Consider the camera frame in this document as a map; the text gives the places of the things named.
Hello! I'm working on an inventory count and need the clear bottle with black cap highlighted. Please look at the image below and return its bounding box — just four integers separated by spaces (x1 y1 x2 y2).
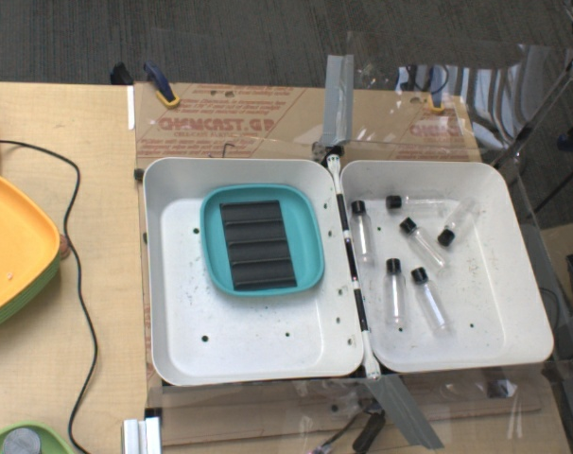
350 200 376 265
410 267 454 338
399 217 447 270
384 257 408 328
385 195 451 217
437 197 479 248

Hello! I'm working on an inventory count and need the white plastic tray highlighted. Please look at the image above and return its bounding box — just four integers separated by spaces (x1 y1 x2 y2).
142 157 366 387
339 160 555 375

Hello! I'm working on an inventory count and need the teal plate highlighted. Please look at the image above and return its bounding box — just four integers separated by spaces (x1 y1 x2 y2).
200 183 325 297

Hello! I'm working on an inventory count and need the brown cardboard board, red print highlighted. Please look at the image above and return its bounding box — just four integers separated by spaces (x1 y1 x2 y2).
133 81 543 447

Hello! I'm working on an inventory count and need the thin black and white rod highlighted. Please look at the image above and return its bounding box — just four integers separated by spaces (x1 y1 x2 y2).
326 154 381 380

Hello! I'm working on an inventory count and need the grey can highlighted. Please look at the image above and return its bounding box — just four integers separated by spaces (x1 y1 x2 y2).
1 427 43 454

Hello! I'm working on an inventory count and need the orange plate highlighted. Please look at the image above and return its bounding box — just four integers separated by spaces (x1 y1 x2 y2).
0 172 61 319

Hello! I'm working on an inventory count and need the black ribbed rack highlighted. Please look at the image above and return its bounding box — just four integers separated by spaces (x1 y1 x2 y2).
218 200 298 291

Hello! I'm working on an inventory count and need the green plate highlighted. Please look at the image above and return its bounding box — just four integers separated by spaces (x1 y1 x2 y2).
0 253 63 333
0 421 78 454

